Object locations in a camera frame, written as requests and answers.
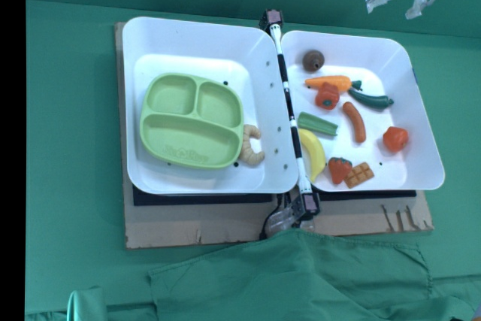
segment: yellow toy banana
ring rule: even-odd
[[[321,141],[316,135],[306,129],[298,129],[299,139],[302,146],[309,153],[310,159],[310,181],[314,182],[322,170],[325,168],[325,153],[324,147],[322,147]]]

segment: white tray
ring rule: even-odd
[[[374,178],[352,190],[432,190],[442,185],[443,164],[413,67],[399,43],[382,38],[292,31],[283,36],[282,47],[296,118],[305,111],[338,125],[336,137],[317,133],[326,159],[343,157],[353,165],[367,162],[374,172]],[[325,64],[316,73],[308,73],[302,66],[302,58],[309,50],[319,50],[325,56]],[[364,93],[388,95],[395,102],[379,112],[343,92],[334,110],[323,110],[314,104],[316,90],[304,85],[306,78],[322,75],[346,75],[351,80],[361,80]],[[345,101],[351,101],[365,121],[367,139],[362,144],[352,139],[351,124],[341,108]],[[383,146],[383,133],[389,126],[400,126],[410,133],[408,145],[396,154]],[[309,174],[308,156],[304,156],[304,162]],[[327,167],[313,185],[326,192],[348,190],[345,183],[332,183]]]
[[[164,195],[279,193],[298,179],[289,117],[272,39],[260,29],[138,17],[123,28],[126,143],[129,178],[144,192]],[[185,73],[228,85],[244,106],[244,123],[262,132],[257,166],[239,162],[219,170],[169,165],[141,143],[144,95],[160,74]]]

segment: zucchini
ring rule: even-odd
[[[371,96],[365,95],[361,92],[350,88],[347,92],[359,103],[362,103],[364,106],[368,106],[370,108],[375,108],[377,110],[384,110],[388,108],[391,104],[394,103],[392,99],[390,99],[387,95],[380,95],[380,96]]]
[[[298,127],[301,129],[321,132],[323,134],[337,135],[337,125],[335,123],[319,118],[315,115],[302,111],[298,117]]]

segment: toy food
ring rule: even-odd
[[[344,182],[346,182],[347,187],[352,189],[372,177],[374,177],[373,171],[366,162],[363,162],[352,168],[351,172],[344,178]]]
[[[352,87],[347,90],[347,92],[359,103],[370,108],[376,108],[378,110],[384,110],[394,103],[387,95],[371,96],[365,95],[361,92],[356,91]]]
[[[354,87],[355,89],[361,89],[361,81],[355,80],[352,82],[349,77],[345,75],[326,75],[324,77],[311,77],[307,78],[305,81],[307,86],[314,89],[318,89],[325,82],[330,84],[335,84],[339,92],[347,91],[349,88]]]
[[[308,51],[302,58],[304,70],[314,72],[324,65],[324,55],[318,50]]]
[[[355,141],[359,144],[364,142],[366,140],[366,128],[358,109],[350,101],[347,101],[343,104],[343,111],[351,120]]]
[[[315,115],[302,111],[298,117],[298,127],[323,134],[335,136],[337,135],[337,125],[335,123],[316,117]]]
[[[244,136],[242,140],[242,148],[240,149],[239,159],[248,165],[257,165],[265,158],[264,151],[256,153],[250,144],[250,137],[260,139],[261,131],[254,125],[244,125]]]
[[[310,159],[310,181],[314,182],[317,176],[322,173],[325,168],[325,154],[324,147],[316,135],[306,129],[299,129],[299,139],[301,144],[309,153]]]
[[[339,89],[335,84],[324,82],[317,91],[315,103],[325,110],[333,110],[339,102]]]
[[[332,183],[338,185],[351,172],[352,163],[344,158],[332,157],[329,159],[328,167],[331,172]]]
[[[383,135],[383,143],[389,151],[397,153],[406,146],[409,141],[409,134],[406,129],[391,126]]]

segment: waffle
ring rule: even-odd
[[[373,171],[366,162],[363,162],[352,168],[351,172],[344,178],[344,182],[346,182],[347,187],[352,189],[372,177],[374,177]]]

